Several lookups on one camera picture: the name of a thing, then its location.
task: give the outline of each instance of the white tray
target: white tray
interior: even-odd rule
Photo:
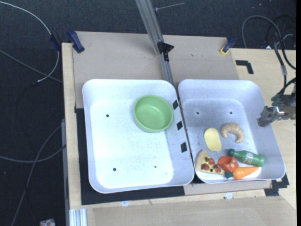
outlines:
[[[87,81],[82,89],[88,174],[100,193],[182,186],[192,181],[194,167],[174,87],[162,80]],[[162,132],[137,127],[133,106],[153,94],[174,107],[174,120]]]
[[[239,80],[183,80],[178,87],[183,116],[195,160],[200,150],[205,149],[217,162],[228,149],[247,150],[265,156],[265,164],[258,171],[242,180],[279,179],[285,174],[285,165],[271,125],[260,127],[260,118],[265,104],[259,87],[251,81]],[[235,143],[236,136],[228,134],[224,139],[220,130],[226,123],[235,122],[243,129],[245,138]],[[205,143],[204,132],[208,128],[219,131],[222,150],[210,151]],[[197,171],[197,176],[206,183],[230,182],[222,175]]]

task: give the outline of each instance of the green bottle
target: green bottle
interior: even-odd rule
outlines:
[[[234,149],[229,149],[228,156],[234,156],[245,164],[251,164],[257,167],[262,167],[265,161],[265,158],[262,155],[257,155],[248,151],[235,151]]]

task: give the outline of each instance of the white cable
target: white cable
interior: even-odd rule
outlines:
[[[19,10],[22,10],[22,11],[24,11],[24,12],[26,12],[26,13],[29,13],[30,15],[34,16],[36,19],[38,19],[38,20],[43,24],[43,26],[47,29],[48,33],[51,35],[51,31],[47,28],[47,26],[43,23],[43,21],[42,21],[41,19],[39,19],[37,16],[35,16],[33,13],[31,13],[30,11],[27,11],[27,10],[24,9],[24,8],[17,7],[17,6],[15,6],[15,5],[12,5],[12,4],[7,3],[7,2],[2,2],[2,1],[0,1],[0,3],[5,4],[5,5],[12,6],[13,8],[17,8],[17,9],[19,9]]]
[[[22,11],[24,11],[24,12],[26,12],[26,13],[32,15],[33,17],[35,17],[36,19],[38,19],[38,20],[43,24],[43,26],[47,29],[47,32],[51,35],[51,31],[47,28],[47,26],[44,24],[44,22],[43,22],[40,18],[38,18],[36,15],[34,15],[33,13],[31,13],[30,11],[27,11],[27,10],[24,9],[24,8],[17,7],[17,6],[15,6],[15,5],[12,5],[12,4],[7,3],[7,2],[0,1],[0,3],[5,4],[5,5],[8,5],[8,6],[11,6],[11,7],[13,7],[13,8],[17,8],[17,9],[19,9],[19,10],[22,10]],[[53,72],[55,71],[55,69],[57,68],[58,61],[59,61],[59,57],[60,57],[60,53],[57,52],[57,60],[56,60],[56,63],[55,63],[55,66],[54,66],[53,70],[50,72],[50,74],[48,74],[47,76],[45,76],[43,79],[38,80],[37,83],[40,83],[41,81],[47,79],[49,76],[52,75],[52,73],[53,73]]]

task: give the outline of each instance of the toy bottle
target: toy bottle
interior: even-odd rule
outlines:
[[[229,149],[228,156],[234,156],[245,164],[251,164],[257,167],[262,167],[265,161],[263,155],[257,155],[248,151],[235,151],[234,149]]]
[[[234,177],[236,179],[242,179],[245,176],[250,175],[251,173],[255,172],[258,170],[259,167],[239,167],[235,168],[233,172],[225,172],[225,177],[230,178]]]

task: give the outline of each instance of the croissant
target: croissant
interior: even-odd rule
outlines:
[[[228,138],[228,133],[234,134],[237,136],[235,142],[241,143],[244,140],[244,131],[240,128],[240,126],[236,123],[228,123],[224,125],[221,129],[221,134],[224,138]]]

